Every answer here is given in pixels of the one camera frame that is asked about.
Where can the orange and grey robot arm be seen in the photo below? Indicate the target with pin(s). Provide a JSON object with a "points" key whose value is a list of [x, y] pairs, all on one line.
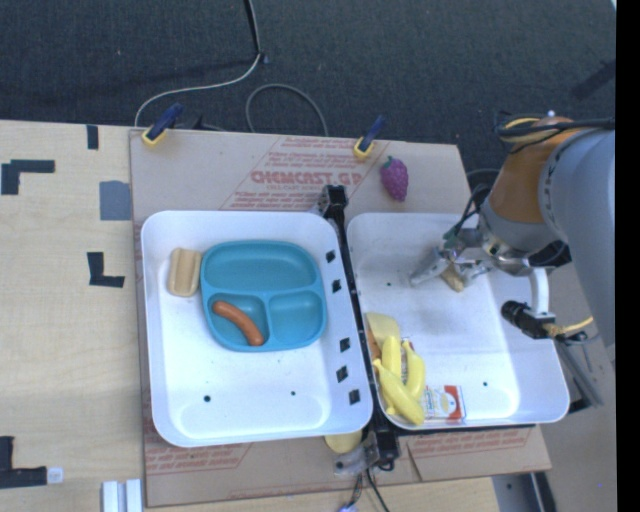
{"points": [[580, 200]]}

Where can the black cylinder on white bracket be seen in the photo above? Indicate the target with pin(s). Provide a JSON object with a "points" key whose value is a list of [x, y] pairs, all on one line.
{"points": [[525, 317]]}

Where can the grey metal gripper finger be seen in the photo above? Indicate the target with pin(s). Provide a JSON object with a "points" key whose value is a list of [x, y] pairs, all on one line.
{"points": [[429, 270], [475, 272]]}

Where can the blue divided plate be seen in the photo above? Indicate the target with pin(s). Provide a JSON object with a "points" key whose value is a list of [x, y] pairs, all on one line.
{"points": [[260, 270]]}

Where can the thin black rod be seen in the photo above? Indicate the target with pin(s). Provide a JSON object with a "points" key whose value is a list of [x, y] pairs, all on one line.
{"points": [[352, 290]]}

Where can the yellow lemon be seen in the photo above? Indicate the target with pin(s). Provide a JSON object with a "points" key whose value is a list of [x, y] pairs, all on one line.
{"points": [[344, 441]]}

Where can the purple grapes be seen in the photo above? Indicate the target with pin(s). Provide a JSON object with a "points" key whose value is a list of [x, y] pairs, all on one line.
{"points": [[395, 180]]}

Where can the orange sausage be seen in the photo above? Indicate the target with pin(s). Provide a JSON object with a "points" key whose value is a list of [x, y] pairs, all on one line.
{"points": [[240, 320]]}

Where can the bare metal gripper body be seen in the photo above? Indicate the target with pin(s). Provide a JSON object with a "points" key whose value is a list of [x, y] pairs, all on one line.
{"points": [[475, 247]]}

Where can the brown cardboard board red print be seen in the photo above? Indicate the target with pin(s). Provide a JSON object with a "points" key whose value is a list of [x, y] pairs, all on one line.
{"points": [[210, 170]]}

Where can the tan biscuit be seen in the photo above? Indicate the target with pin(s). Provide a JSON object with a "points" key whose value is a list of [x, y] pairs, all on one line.
{"points": [[454, 281]]}

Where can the orange carrot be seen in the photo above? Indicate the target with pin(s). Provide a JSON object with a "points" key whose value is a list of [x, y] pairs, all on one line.
{"points": [[373, 345]]}

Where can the pale yellow flat slice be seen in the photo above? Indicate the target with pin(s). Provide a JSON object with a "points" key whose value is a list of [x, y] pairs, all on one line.
{"points": [[382, 325]]}

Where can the yellow banana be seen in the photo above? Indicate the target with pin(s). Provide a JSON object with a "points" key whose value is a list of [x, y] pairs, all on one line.
{"points": [[391, 357], [416, 372], [400, 397]]}

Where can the white and red carton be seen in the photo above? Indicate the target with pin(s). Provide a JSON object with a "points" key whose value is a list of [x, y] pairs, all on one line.
{"points": [[447, 402]]}

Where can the white plastic tray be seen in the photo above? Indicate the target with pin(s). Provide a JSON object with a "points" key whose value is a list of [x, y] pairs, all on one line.
{"points": [[450, 330], [250, 390]]}

